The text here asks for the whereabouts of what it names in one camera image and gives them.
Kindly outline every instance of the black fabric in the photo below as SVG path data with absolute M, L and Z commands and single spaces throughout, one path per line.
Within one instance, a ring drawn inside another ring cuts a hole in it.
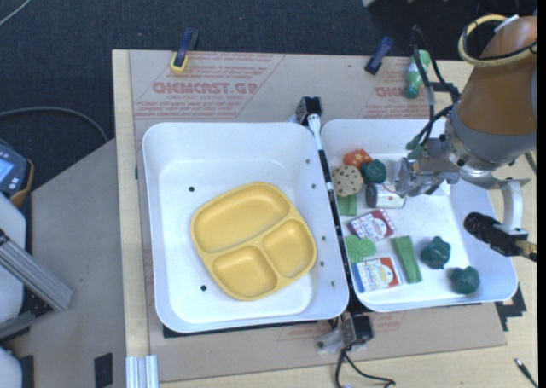
M 0 0 L 0 20 L 24 1 Z M 537 7 L 491 1 L 521 14 Z M 68 107 L 113 137 L 112 49 L 176 50 L 191 26 L 199 50 L 371 55 L 390 36 L 389 55 L 410 55 L 418 24 L 437 58 L 458 59 L 462 28 L 484 12 L 478 0 L 376 0 L 367 9 L 362 0 L 32 0 L 0 26 L 0 113 Z M 102 144 L 66 113 L 0 118 L 0 139 L 32 160 L 35 188 Z

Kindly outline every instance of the small printed box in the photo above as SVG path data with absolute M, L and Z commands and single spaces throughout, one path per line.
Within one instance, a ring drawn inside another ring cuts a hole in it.
M 391 218 L 387 216 L 383 209 L 355 218 L 349 223 L 349 228 L 359 238 L 369 238 L 373 242 L 391 236 L 395 230 Z
M 394 258 L 377 258 L 352 265 L 359 292 L 397 287 L 402 283 Z

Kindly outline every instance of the wooden table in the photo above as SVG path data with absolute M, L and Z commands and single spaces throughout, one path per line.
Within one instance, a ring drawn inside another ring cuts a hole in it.
M 460 61 L 441 61 L 440 70 L 450 81 L 464 86 L 471 67 Z M 123 258 L 125 303 L 125 342 L 127 356 L 150 354 L 147 308 L 142 268 L 142 243 L 138 188 L 135 179 L 136 152 L 131 99 L 131 69 L 128 50 L 113 52 L 114 105 L 119 177 L 119 207 Z M 530 232 L 529 240 L 537 240 L 537 181 L 524 159 L 499 171 L 500 177 L 529 177 L 524 187 L 525 214 L 523 227 Z M 502 212 L 502 198 L 491 193 L 496 209 Z M 387 376 L 397 386 L 531 386 L 514 363 L 519 358 L 537 379 L 537 266 L 524 258 L 515 258 L 514 266 L 526 302 L 522 317 L 508 320 L 507 345 L 479 350 L 464 350 L 441 354 L 409 356 L 362 362 L 365 373 Z M 348 365 L 341 371 L 343 384 L 372 386 Z M 161 384 L 165 387 L 225 387 L 239 386 L 333 386 L 334 367 L 314 366 L 265 373 L 242 374 L 222 378 L 186 380 Z

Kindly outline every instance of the toy bottle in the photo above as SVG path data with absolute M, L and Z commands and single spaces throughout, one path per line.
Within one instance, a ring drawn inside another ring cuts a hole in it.
M 428 70 L 430 64 L 430 55 L 426 50 L 419 50 L 419 57 L 421 58 L 421 64 L 425 68 L 425 72 Z M 419 90 L 423 85 L 423 80 L 419 73 L 419 68 L 415 63 L 415 57 L 411 56 L 407 74 L 408 88 L 406 90 L 406 96 L 408 98 L 417 98 Z

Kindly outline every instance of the yellow divided plate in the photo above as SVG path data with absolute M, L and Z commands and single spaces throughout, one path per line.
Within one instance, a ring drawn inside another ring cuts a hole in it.
M 307 273 L 317 259 L 315 240 L 288 197 L 254 182 L 204 204 L 191 236 L 219 286 L 231 297 L 256 300 Z

